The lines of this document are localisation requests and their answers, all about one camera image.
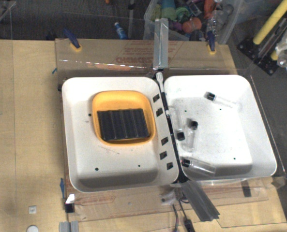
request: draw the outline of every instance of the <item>black cap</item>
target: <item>black cap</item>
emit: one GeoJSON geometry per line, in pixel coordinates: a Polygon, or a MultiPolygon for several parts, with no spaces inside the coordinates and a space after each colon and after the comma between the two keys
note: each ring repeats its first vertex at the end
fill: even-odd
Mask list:
{"type": "Polygon", "coordinates": [[[191,161],[187,160],[187,159],[183,159],[181,162],[182,166],[187,167],[187,168],[190,166],[190,163],[191,163],[191,161]]]}
{"type": "Polygon", "coordinates": [[[184,132],[183,132],[183,131],[177,133],[177,139],[178,139],[179,141],[182,141],[182,140],[185,139],[185,135],[184,135],[184,132]]]}
{"type": "Polygon", "coordinates": [[[208,94],[207,94],[207,99],[210,100],[210,101],[215,100],[215,94],[208,93],[208,94]]]}
{"type": "Polygon", "coordinates": [[[197,121],[192,121],[191,122],[191,129],[197,130],[198,129],[198,122],[197,121]]]}

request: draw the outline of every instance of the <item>wooden table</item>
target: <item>wooden table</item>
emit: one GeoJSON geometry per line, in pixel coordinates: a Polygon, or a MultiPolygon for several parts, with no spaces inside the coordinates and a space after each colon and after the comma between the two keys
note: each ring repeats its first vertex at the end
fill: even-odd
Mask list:
{"type": "MultiPolygon", "coordinates": [[[[129,44],[114,43],[119,47],[129,44]]],[[[223,62],[217,64],[234,69],[228,47],[217,46],[217,49],[223,56],[223,62]]],[[[200,63],[206,61],[210,65],[209,56],[198,54],[200,63]]],[[[41,232],[58,231],[59,223],[68,219],[60,190],[65,162],[56,66],[54,42],[0,40],[0,231],[3,232],[23,232],[29,225],[36,225],[41,232]],[[36,206],[36,213],[30,214],[30,206],[36,206]]],[[[269,185],[269,178],[263,182],[267,200],[218,206],[221,214],[218,220],[199,222],[195,212],[187,210],[195,230],[287,231],[277,192],[269,185]]],[[[169,232],[174,223],[174,213],[164,212],[80,222],[79,231],[169,232]]],[[[186,230],[179,226],[179,231],[186,230]]]]}

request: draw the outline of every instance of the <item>black floor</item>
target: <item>black floor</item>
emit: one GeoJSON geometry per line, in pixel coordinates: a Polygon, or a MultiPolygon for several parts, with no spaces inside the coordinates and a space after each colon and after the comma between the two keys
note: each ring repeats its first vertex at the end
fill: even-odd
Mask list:
{"type": "MultiPolygon", "coordinates": [[[[128,28],[128,4],[130,0],[12,0],[16,6],[12,10],[12,36],[18,40],[45,40],[49,31],[63,38],[63,28],[71,30],[78,38],[118,39],[114,23],[119,21],[128,28]]],[[[133,39],[142,39],[144,13],[151,0],[136,0],[134,10],[133,39]]],[[[0,38],[10,39],[10,20],[0,25],[0,38]]],[[[245,23],[236,25],[229,40],[231,53],[238,69],[250,71],[265,116],[273,136],[272,146],[278,160],[276,176],[287,174],[287,72],[279,68],[272,76],[237,50],[237,45],[245,37],[254,36],[254,30],[245,23]]],[[[280,200],[287,217],[287,182],[278,189],[280,200]]]]}

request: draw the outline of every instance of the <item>blue bottle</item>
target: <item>blue bottle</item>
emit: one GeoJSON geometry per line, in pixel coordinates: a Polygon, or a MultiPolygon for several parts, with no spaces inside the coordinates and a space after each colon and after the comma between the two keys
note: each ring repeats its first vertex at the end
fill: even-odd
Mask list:
{"type": "Polygon", "coordinates": [[[124,29],[120,26],[120,24],[118,22],[116,22],[114,24],[115,28],[116,28],[116,32],[118,33],[118,36],[121,40],[128,40],[128,36],[125,33],[124,29]]]}

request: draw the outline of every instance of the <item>wooden surface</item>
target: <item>wooden surface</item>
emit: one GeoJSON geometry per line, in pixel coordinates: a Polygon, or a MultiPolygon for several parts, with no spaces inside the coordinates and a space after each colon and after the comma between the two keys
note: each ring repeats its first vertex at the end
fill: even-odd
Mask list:
{"type": "MultiPolygon", "coordinates": [[[[60,94],[54,42],[0,40],[0,231],[23,232],[36,225],[41,232],[58,231],[67,216],[62,206],[60,178],[64,155],[60,94]],[[37,212],[29,214],[29,206],[37,212]]],[[[200,231],[287,231],[274,188],[265,201],[218,206],[220,219],[199,222],[200,231]]],[[[179,212],[180,224],[183,216],[179,212]]],[[[80,232],[172,231],[173,212],[79,223],[80,232]]]]}

